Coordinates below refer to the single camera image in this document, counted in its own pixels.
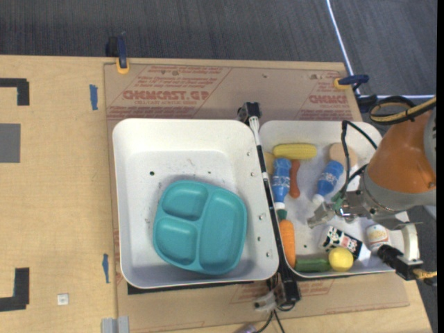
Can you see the small white can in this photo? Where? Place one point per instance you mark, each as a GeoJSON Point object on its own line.
{"type": "Point", "coordinates": [377, 236]}

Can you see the teal divided plate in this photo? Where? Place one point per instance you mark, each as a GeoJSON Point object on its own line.
{"type": "Point", "coordinates": [201, 227]}

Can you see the yellow corn cob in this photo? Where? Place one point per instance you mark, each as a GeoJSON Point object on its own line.
{"type": "Point", "coordinates": [295, 151]}

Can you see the thin black and white rod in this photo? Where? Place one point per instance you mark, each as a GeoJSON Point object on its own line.
{"type": "Point", "coordinates": [265, 175]}

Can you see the black cylinder on white bracket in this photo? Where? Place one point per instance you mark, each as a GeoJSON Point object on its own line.
{"type": "Point", "coordinates": [399, 259]}

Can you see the orange sausage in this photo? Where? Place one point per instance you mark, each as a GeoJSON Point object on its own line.
{"type": "Point", "coordinates": [295, 182]}

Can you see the yellow lemon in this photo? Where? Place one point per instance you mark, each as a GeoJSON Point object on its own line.
{"type": "Point", "coordinates": [340, 259]}

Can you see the brown cardboard board red print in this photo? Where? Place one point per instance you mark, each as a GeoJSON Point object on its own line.
{"type": "Point", "coordinates": [208, 92]}

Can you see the orange carrot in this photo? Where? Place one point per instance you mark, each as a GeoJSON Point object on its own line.
{"type": "Point", "coordinates": [288, 241]}

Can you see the cow print milk carton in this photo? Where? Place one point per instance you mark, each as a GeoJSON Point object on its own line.
{"type": "Point", "coordinates": [341, 239]}

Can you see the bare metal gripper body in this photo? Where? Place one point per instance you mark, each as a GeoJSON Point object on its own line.
{"type": "Point", "coordinates": [355, 202]}

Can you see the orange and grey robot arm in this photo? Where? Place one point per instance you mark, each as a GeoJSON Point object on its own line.
{"type": "Point", "coordinates": [399, 158]}

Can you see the small white square block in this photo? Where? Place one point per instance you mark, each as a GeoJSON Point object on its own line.
{"type": "Point", "coordinates": [62, 299]}

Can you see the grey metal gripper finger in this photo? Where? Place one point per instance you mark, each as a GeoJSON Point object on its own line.
{"type": "Point", "coordinates": [316, 220]}
{"type": "Point", "coordinates": [326, 208]}

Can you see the green pickle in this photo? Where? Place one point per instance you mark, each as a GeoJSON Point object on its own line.
{"type": "Point", "coordinates": [312, 265]}

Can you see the white plastic tray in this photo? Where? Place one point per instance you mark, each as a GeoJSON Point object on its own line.
{"type": "Point", "coordinates": [180, 144]}
{"type": "Point", "coordinates": [305, 224]}

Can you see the blue bottle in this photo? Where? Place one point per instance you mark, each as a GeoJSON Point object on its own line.
{"type": "Point", "coordinates": [281, 180]}
{"type": "Point", "coordinates": [327, 180]}

